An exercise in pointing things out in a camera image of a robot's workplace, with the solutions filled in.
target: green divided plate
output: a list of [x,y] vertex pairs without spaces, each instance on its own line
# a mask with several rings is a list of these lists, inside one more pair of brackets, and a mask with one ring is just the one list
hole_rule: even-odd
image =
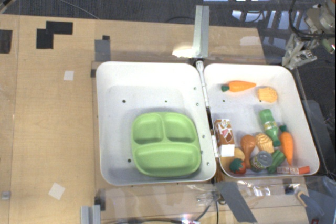
[[194,123],[174,112],[138,116],[132,126],[132,154],[138,170],[154,177],[189,175],[201,164]]

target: toy carrot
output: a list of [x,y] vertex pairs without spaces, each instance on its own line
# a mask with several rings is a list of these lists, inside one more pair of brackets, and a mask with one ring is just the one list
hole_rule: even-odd
[[226,91],[241,92],[241,91],[245,91],[247,89],[253,88],[255,86],[256,84],[253,82],[235,80],[235,81],[231,81],[229,85],[223,85],[222,91],[223,92],[226,92]]
[[286,156],[288,164],[292,165],[292,160],[293,160],[293,137],[290,133],[288,133],[286,131],[287,127],[285,125],[282,125],[279,128],[282,131],[282,134],[280,135],[280,142],[281,142],[281,146],[282,146],[282,151],[284,152],[284,155]]

